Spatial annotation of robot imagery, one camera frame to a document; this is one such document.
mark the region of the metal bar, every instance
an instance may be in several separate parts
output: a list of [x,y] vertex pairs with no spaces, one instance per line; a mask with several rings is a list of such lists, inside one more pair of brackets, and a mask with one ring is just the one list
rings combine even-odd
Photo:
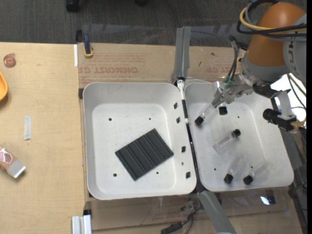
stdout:
[[217,234],[236,234],[233,225],[226,216],[215,194],[203,191],[197,195]]
[[190,39],[191,27],[176,29],[175,69],[172,74],[173,83],[175,83],[177,78],[187,78],[187,70],[190,67]]
[[72,217],[72,234],[92,234],[91,215]]

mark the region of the gray carpet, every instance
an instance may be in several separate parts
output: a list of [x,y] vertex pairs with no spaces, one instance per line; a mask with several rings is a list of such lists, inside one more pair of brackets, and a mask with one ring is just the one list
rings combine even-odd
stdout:
[[[134,0],[80,0],[78,13],[66,11],[65,1],[0,0],[0,41],[74,43],[83,28],[94,42],[135,42],[142,35],[138,42],[150,42],[157,35],[155,44],[174,44],[182,26],[205,32],[193,32],[192,45],[229,46],[229,34],[249,41],[235,30],[249,0],[148,0],[143,7]],[[281,1],[307,11],[307,0]]]

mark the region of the black cylinder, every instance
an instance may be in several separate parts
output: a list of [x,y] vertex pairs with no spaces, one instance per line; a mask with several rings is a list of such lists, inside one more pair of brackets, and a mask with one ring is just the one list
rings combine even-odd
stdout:
[[219,107],[219,113],[220,113],[220,115],[227,115],[228,110],[225,106],[222,106],[222,107]]
[[273,109],[270,109],[270,108],[264,110],[264,112],[263,112],[264,119],[270,123],[273,123],[274,125],[278,124],[277,123],[277,116],[278,115],[281,115],[281,113],[278,111],[275,111]]
[[241,132],[238,129],[235,129],[233,132],[231,132],[232,136],[237,138],[240,136]]
[[231,174],[226,174],[226,176],[224,177],[224,182],[227,184],[230,184],[233,180],[233,176]]
[[251,177],[250,175],[247,175],[246,177],[244,177],[243,181],[246,185],[250,185],[253,182],[253,177]]
[[195,120],[195,123],[197,126],[200,126],[204,122],[204,118],[198,116],[197,119]]

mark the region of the small round object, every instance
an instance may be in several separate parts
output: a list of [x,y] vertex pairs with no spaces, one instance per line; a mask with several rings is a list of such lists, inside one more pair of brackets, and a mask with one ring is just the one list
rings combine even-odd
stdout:
[[79,0],[66,0],[66,9],[71,12],[79,10]]
[[4,65],[7,67],[13,67],[15,65],[15,58],[12,56],[7,56],[6,58],[4,58]]

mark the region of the white tray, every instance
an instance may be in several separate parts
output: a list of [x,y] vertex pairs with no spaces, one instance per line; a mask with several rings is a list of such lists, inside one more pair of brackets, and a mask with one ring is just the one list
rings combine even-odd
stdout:
[[[211,83],[191,83],[185,87],[185,97],[191,123],[191,132],[196,151],[200,180],[203,186],[214,192],[234,191],[255,188],[272,188],[289,186],[293,181],[293,169],[280,133],[276,125],[263,118],[263,111],[272,108],[269,99],[255,93],[236,98],[226,105],[228,114],[215,115],[206,119],[198,127],[194,120],[201,109],[212,101]],[[241,136],[224,155],[217,153],[212,145],[225,133],[239,129]],[[239,153],[247,157],[241,174],[231,184],[223,181],[227,168],[233,157]],[[272,166],[268,177],[255,179],[247,186],[243,182],[251,167],[263,160]]]
[[[175,86],[91,83],[84,89],[83,102],[87,182],[95,198],[184,195],[194,190],[194,163],[181,95]],[[154,128],[174,155],[134,181],[115,152]],[[186,147],[185,152],[181,151],[182,146]]]

